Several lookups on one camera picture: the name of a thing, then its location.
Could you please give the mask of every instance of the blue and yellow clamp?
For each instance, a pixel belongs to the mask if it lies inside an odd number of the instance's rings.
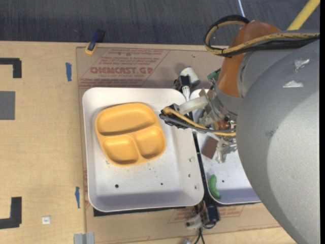
[[[91,38],[91,41],[86,46],[86,53],[92,55],[95,51],[97,44],[101,43],[104,40],[105,32],[101,29],[97,29],[94,33],[93,37]]]

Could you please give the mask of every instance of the orange divided plate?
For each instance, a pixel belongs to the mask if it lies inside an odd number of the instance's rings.
[[[154,111],[144,103],[128,103],[102,110],[96,134],[106,158],[117,166],[142,164],[158,158],[166,139]]]

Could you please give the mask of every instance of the white tray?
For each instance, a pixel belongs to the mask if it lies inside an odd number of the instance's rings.
[[[193,206],[204,195],[196,148],[190,129],[177,129],[161,120],[167,148],[162,156],[144,164],[118,167],[99,145],[94,129],[97,114],[110,106],[142,102],[159,115],[183,94],[160,88],[91,88],[82,98],[87,154],[88,195],[103,212],[160,207]]]
[[[198,97],[200,91],[200,89],[193,91],[190,95],[190,99]],[[209,133],[209,135],[198,133],[198,143],[201,150],[209,136],[217,139],[217,137],[211,133]],[[205,176],[208,180],[212,174],[216,175],[216,188],[221,194],[220,199],[214,198],[211,194],[210,196],[216,202],[223,205],[260,202],[260,199],[247,179],[238,151],[228,154],[224,163],[218,163],[216,161],[216,156],[217,154],[215,154],[212,159],[209,159],[205,155],[202,155]]]

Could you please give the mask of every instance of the white line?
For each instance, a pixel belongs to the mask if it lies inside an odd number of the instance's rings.
[[[239,4],[240,11],[242,12],[242,16],[245,17],[244,10],[243,10],[243,7],[242,7],[242,2],[240,2],[240,0],[238,0],[238,4]]]

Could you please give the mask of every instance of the dark gray floor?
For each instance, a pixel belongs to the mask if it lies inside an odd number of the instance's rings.
[[[250,20],[286,29],[308,0],[241,0]],[[238,0],[0,0],[0,40],[202,44],[208,26],[241,14]],[[303,29],[320,28],[320,8]],[[238,27],[223,27],[215,42],[227,45]]]

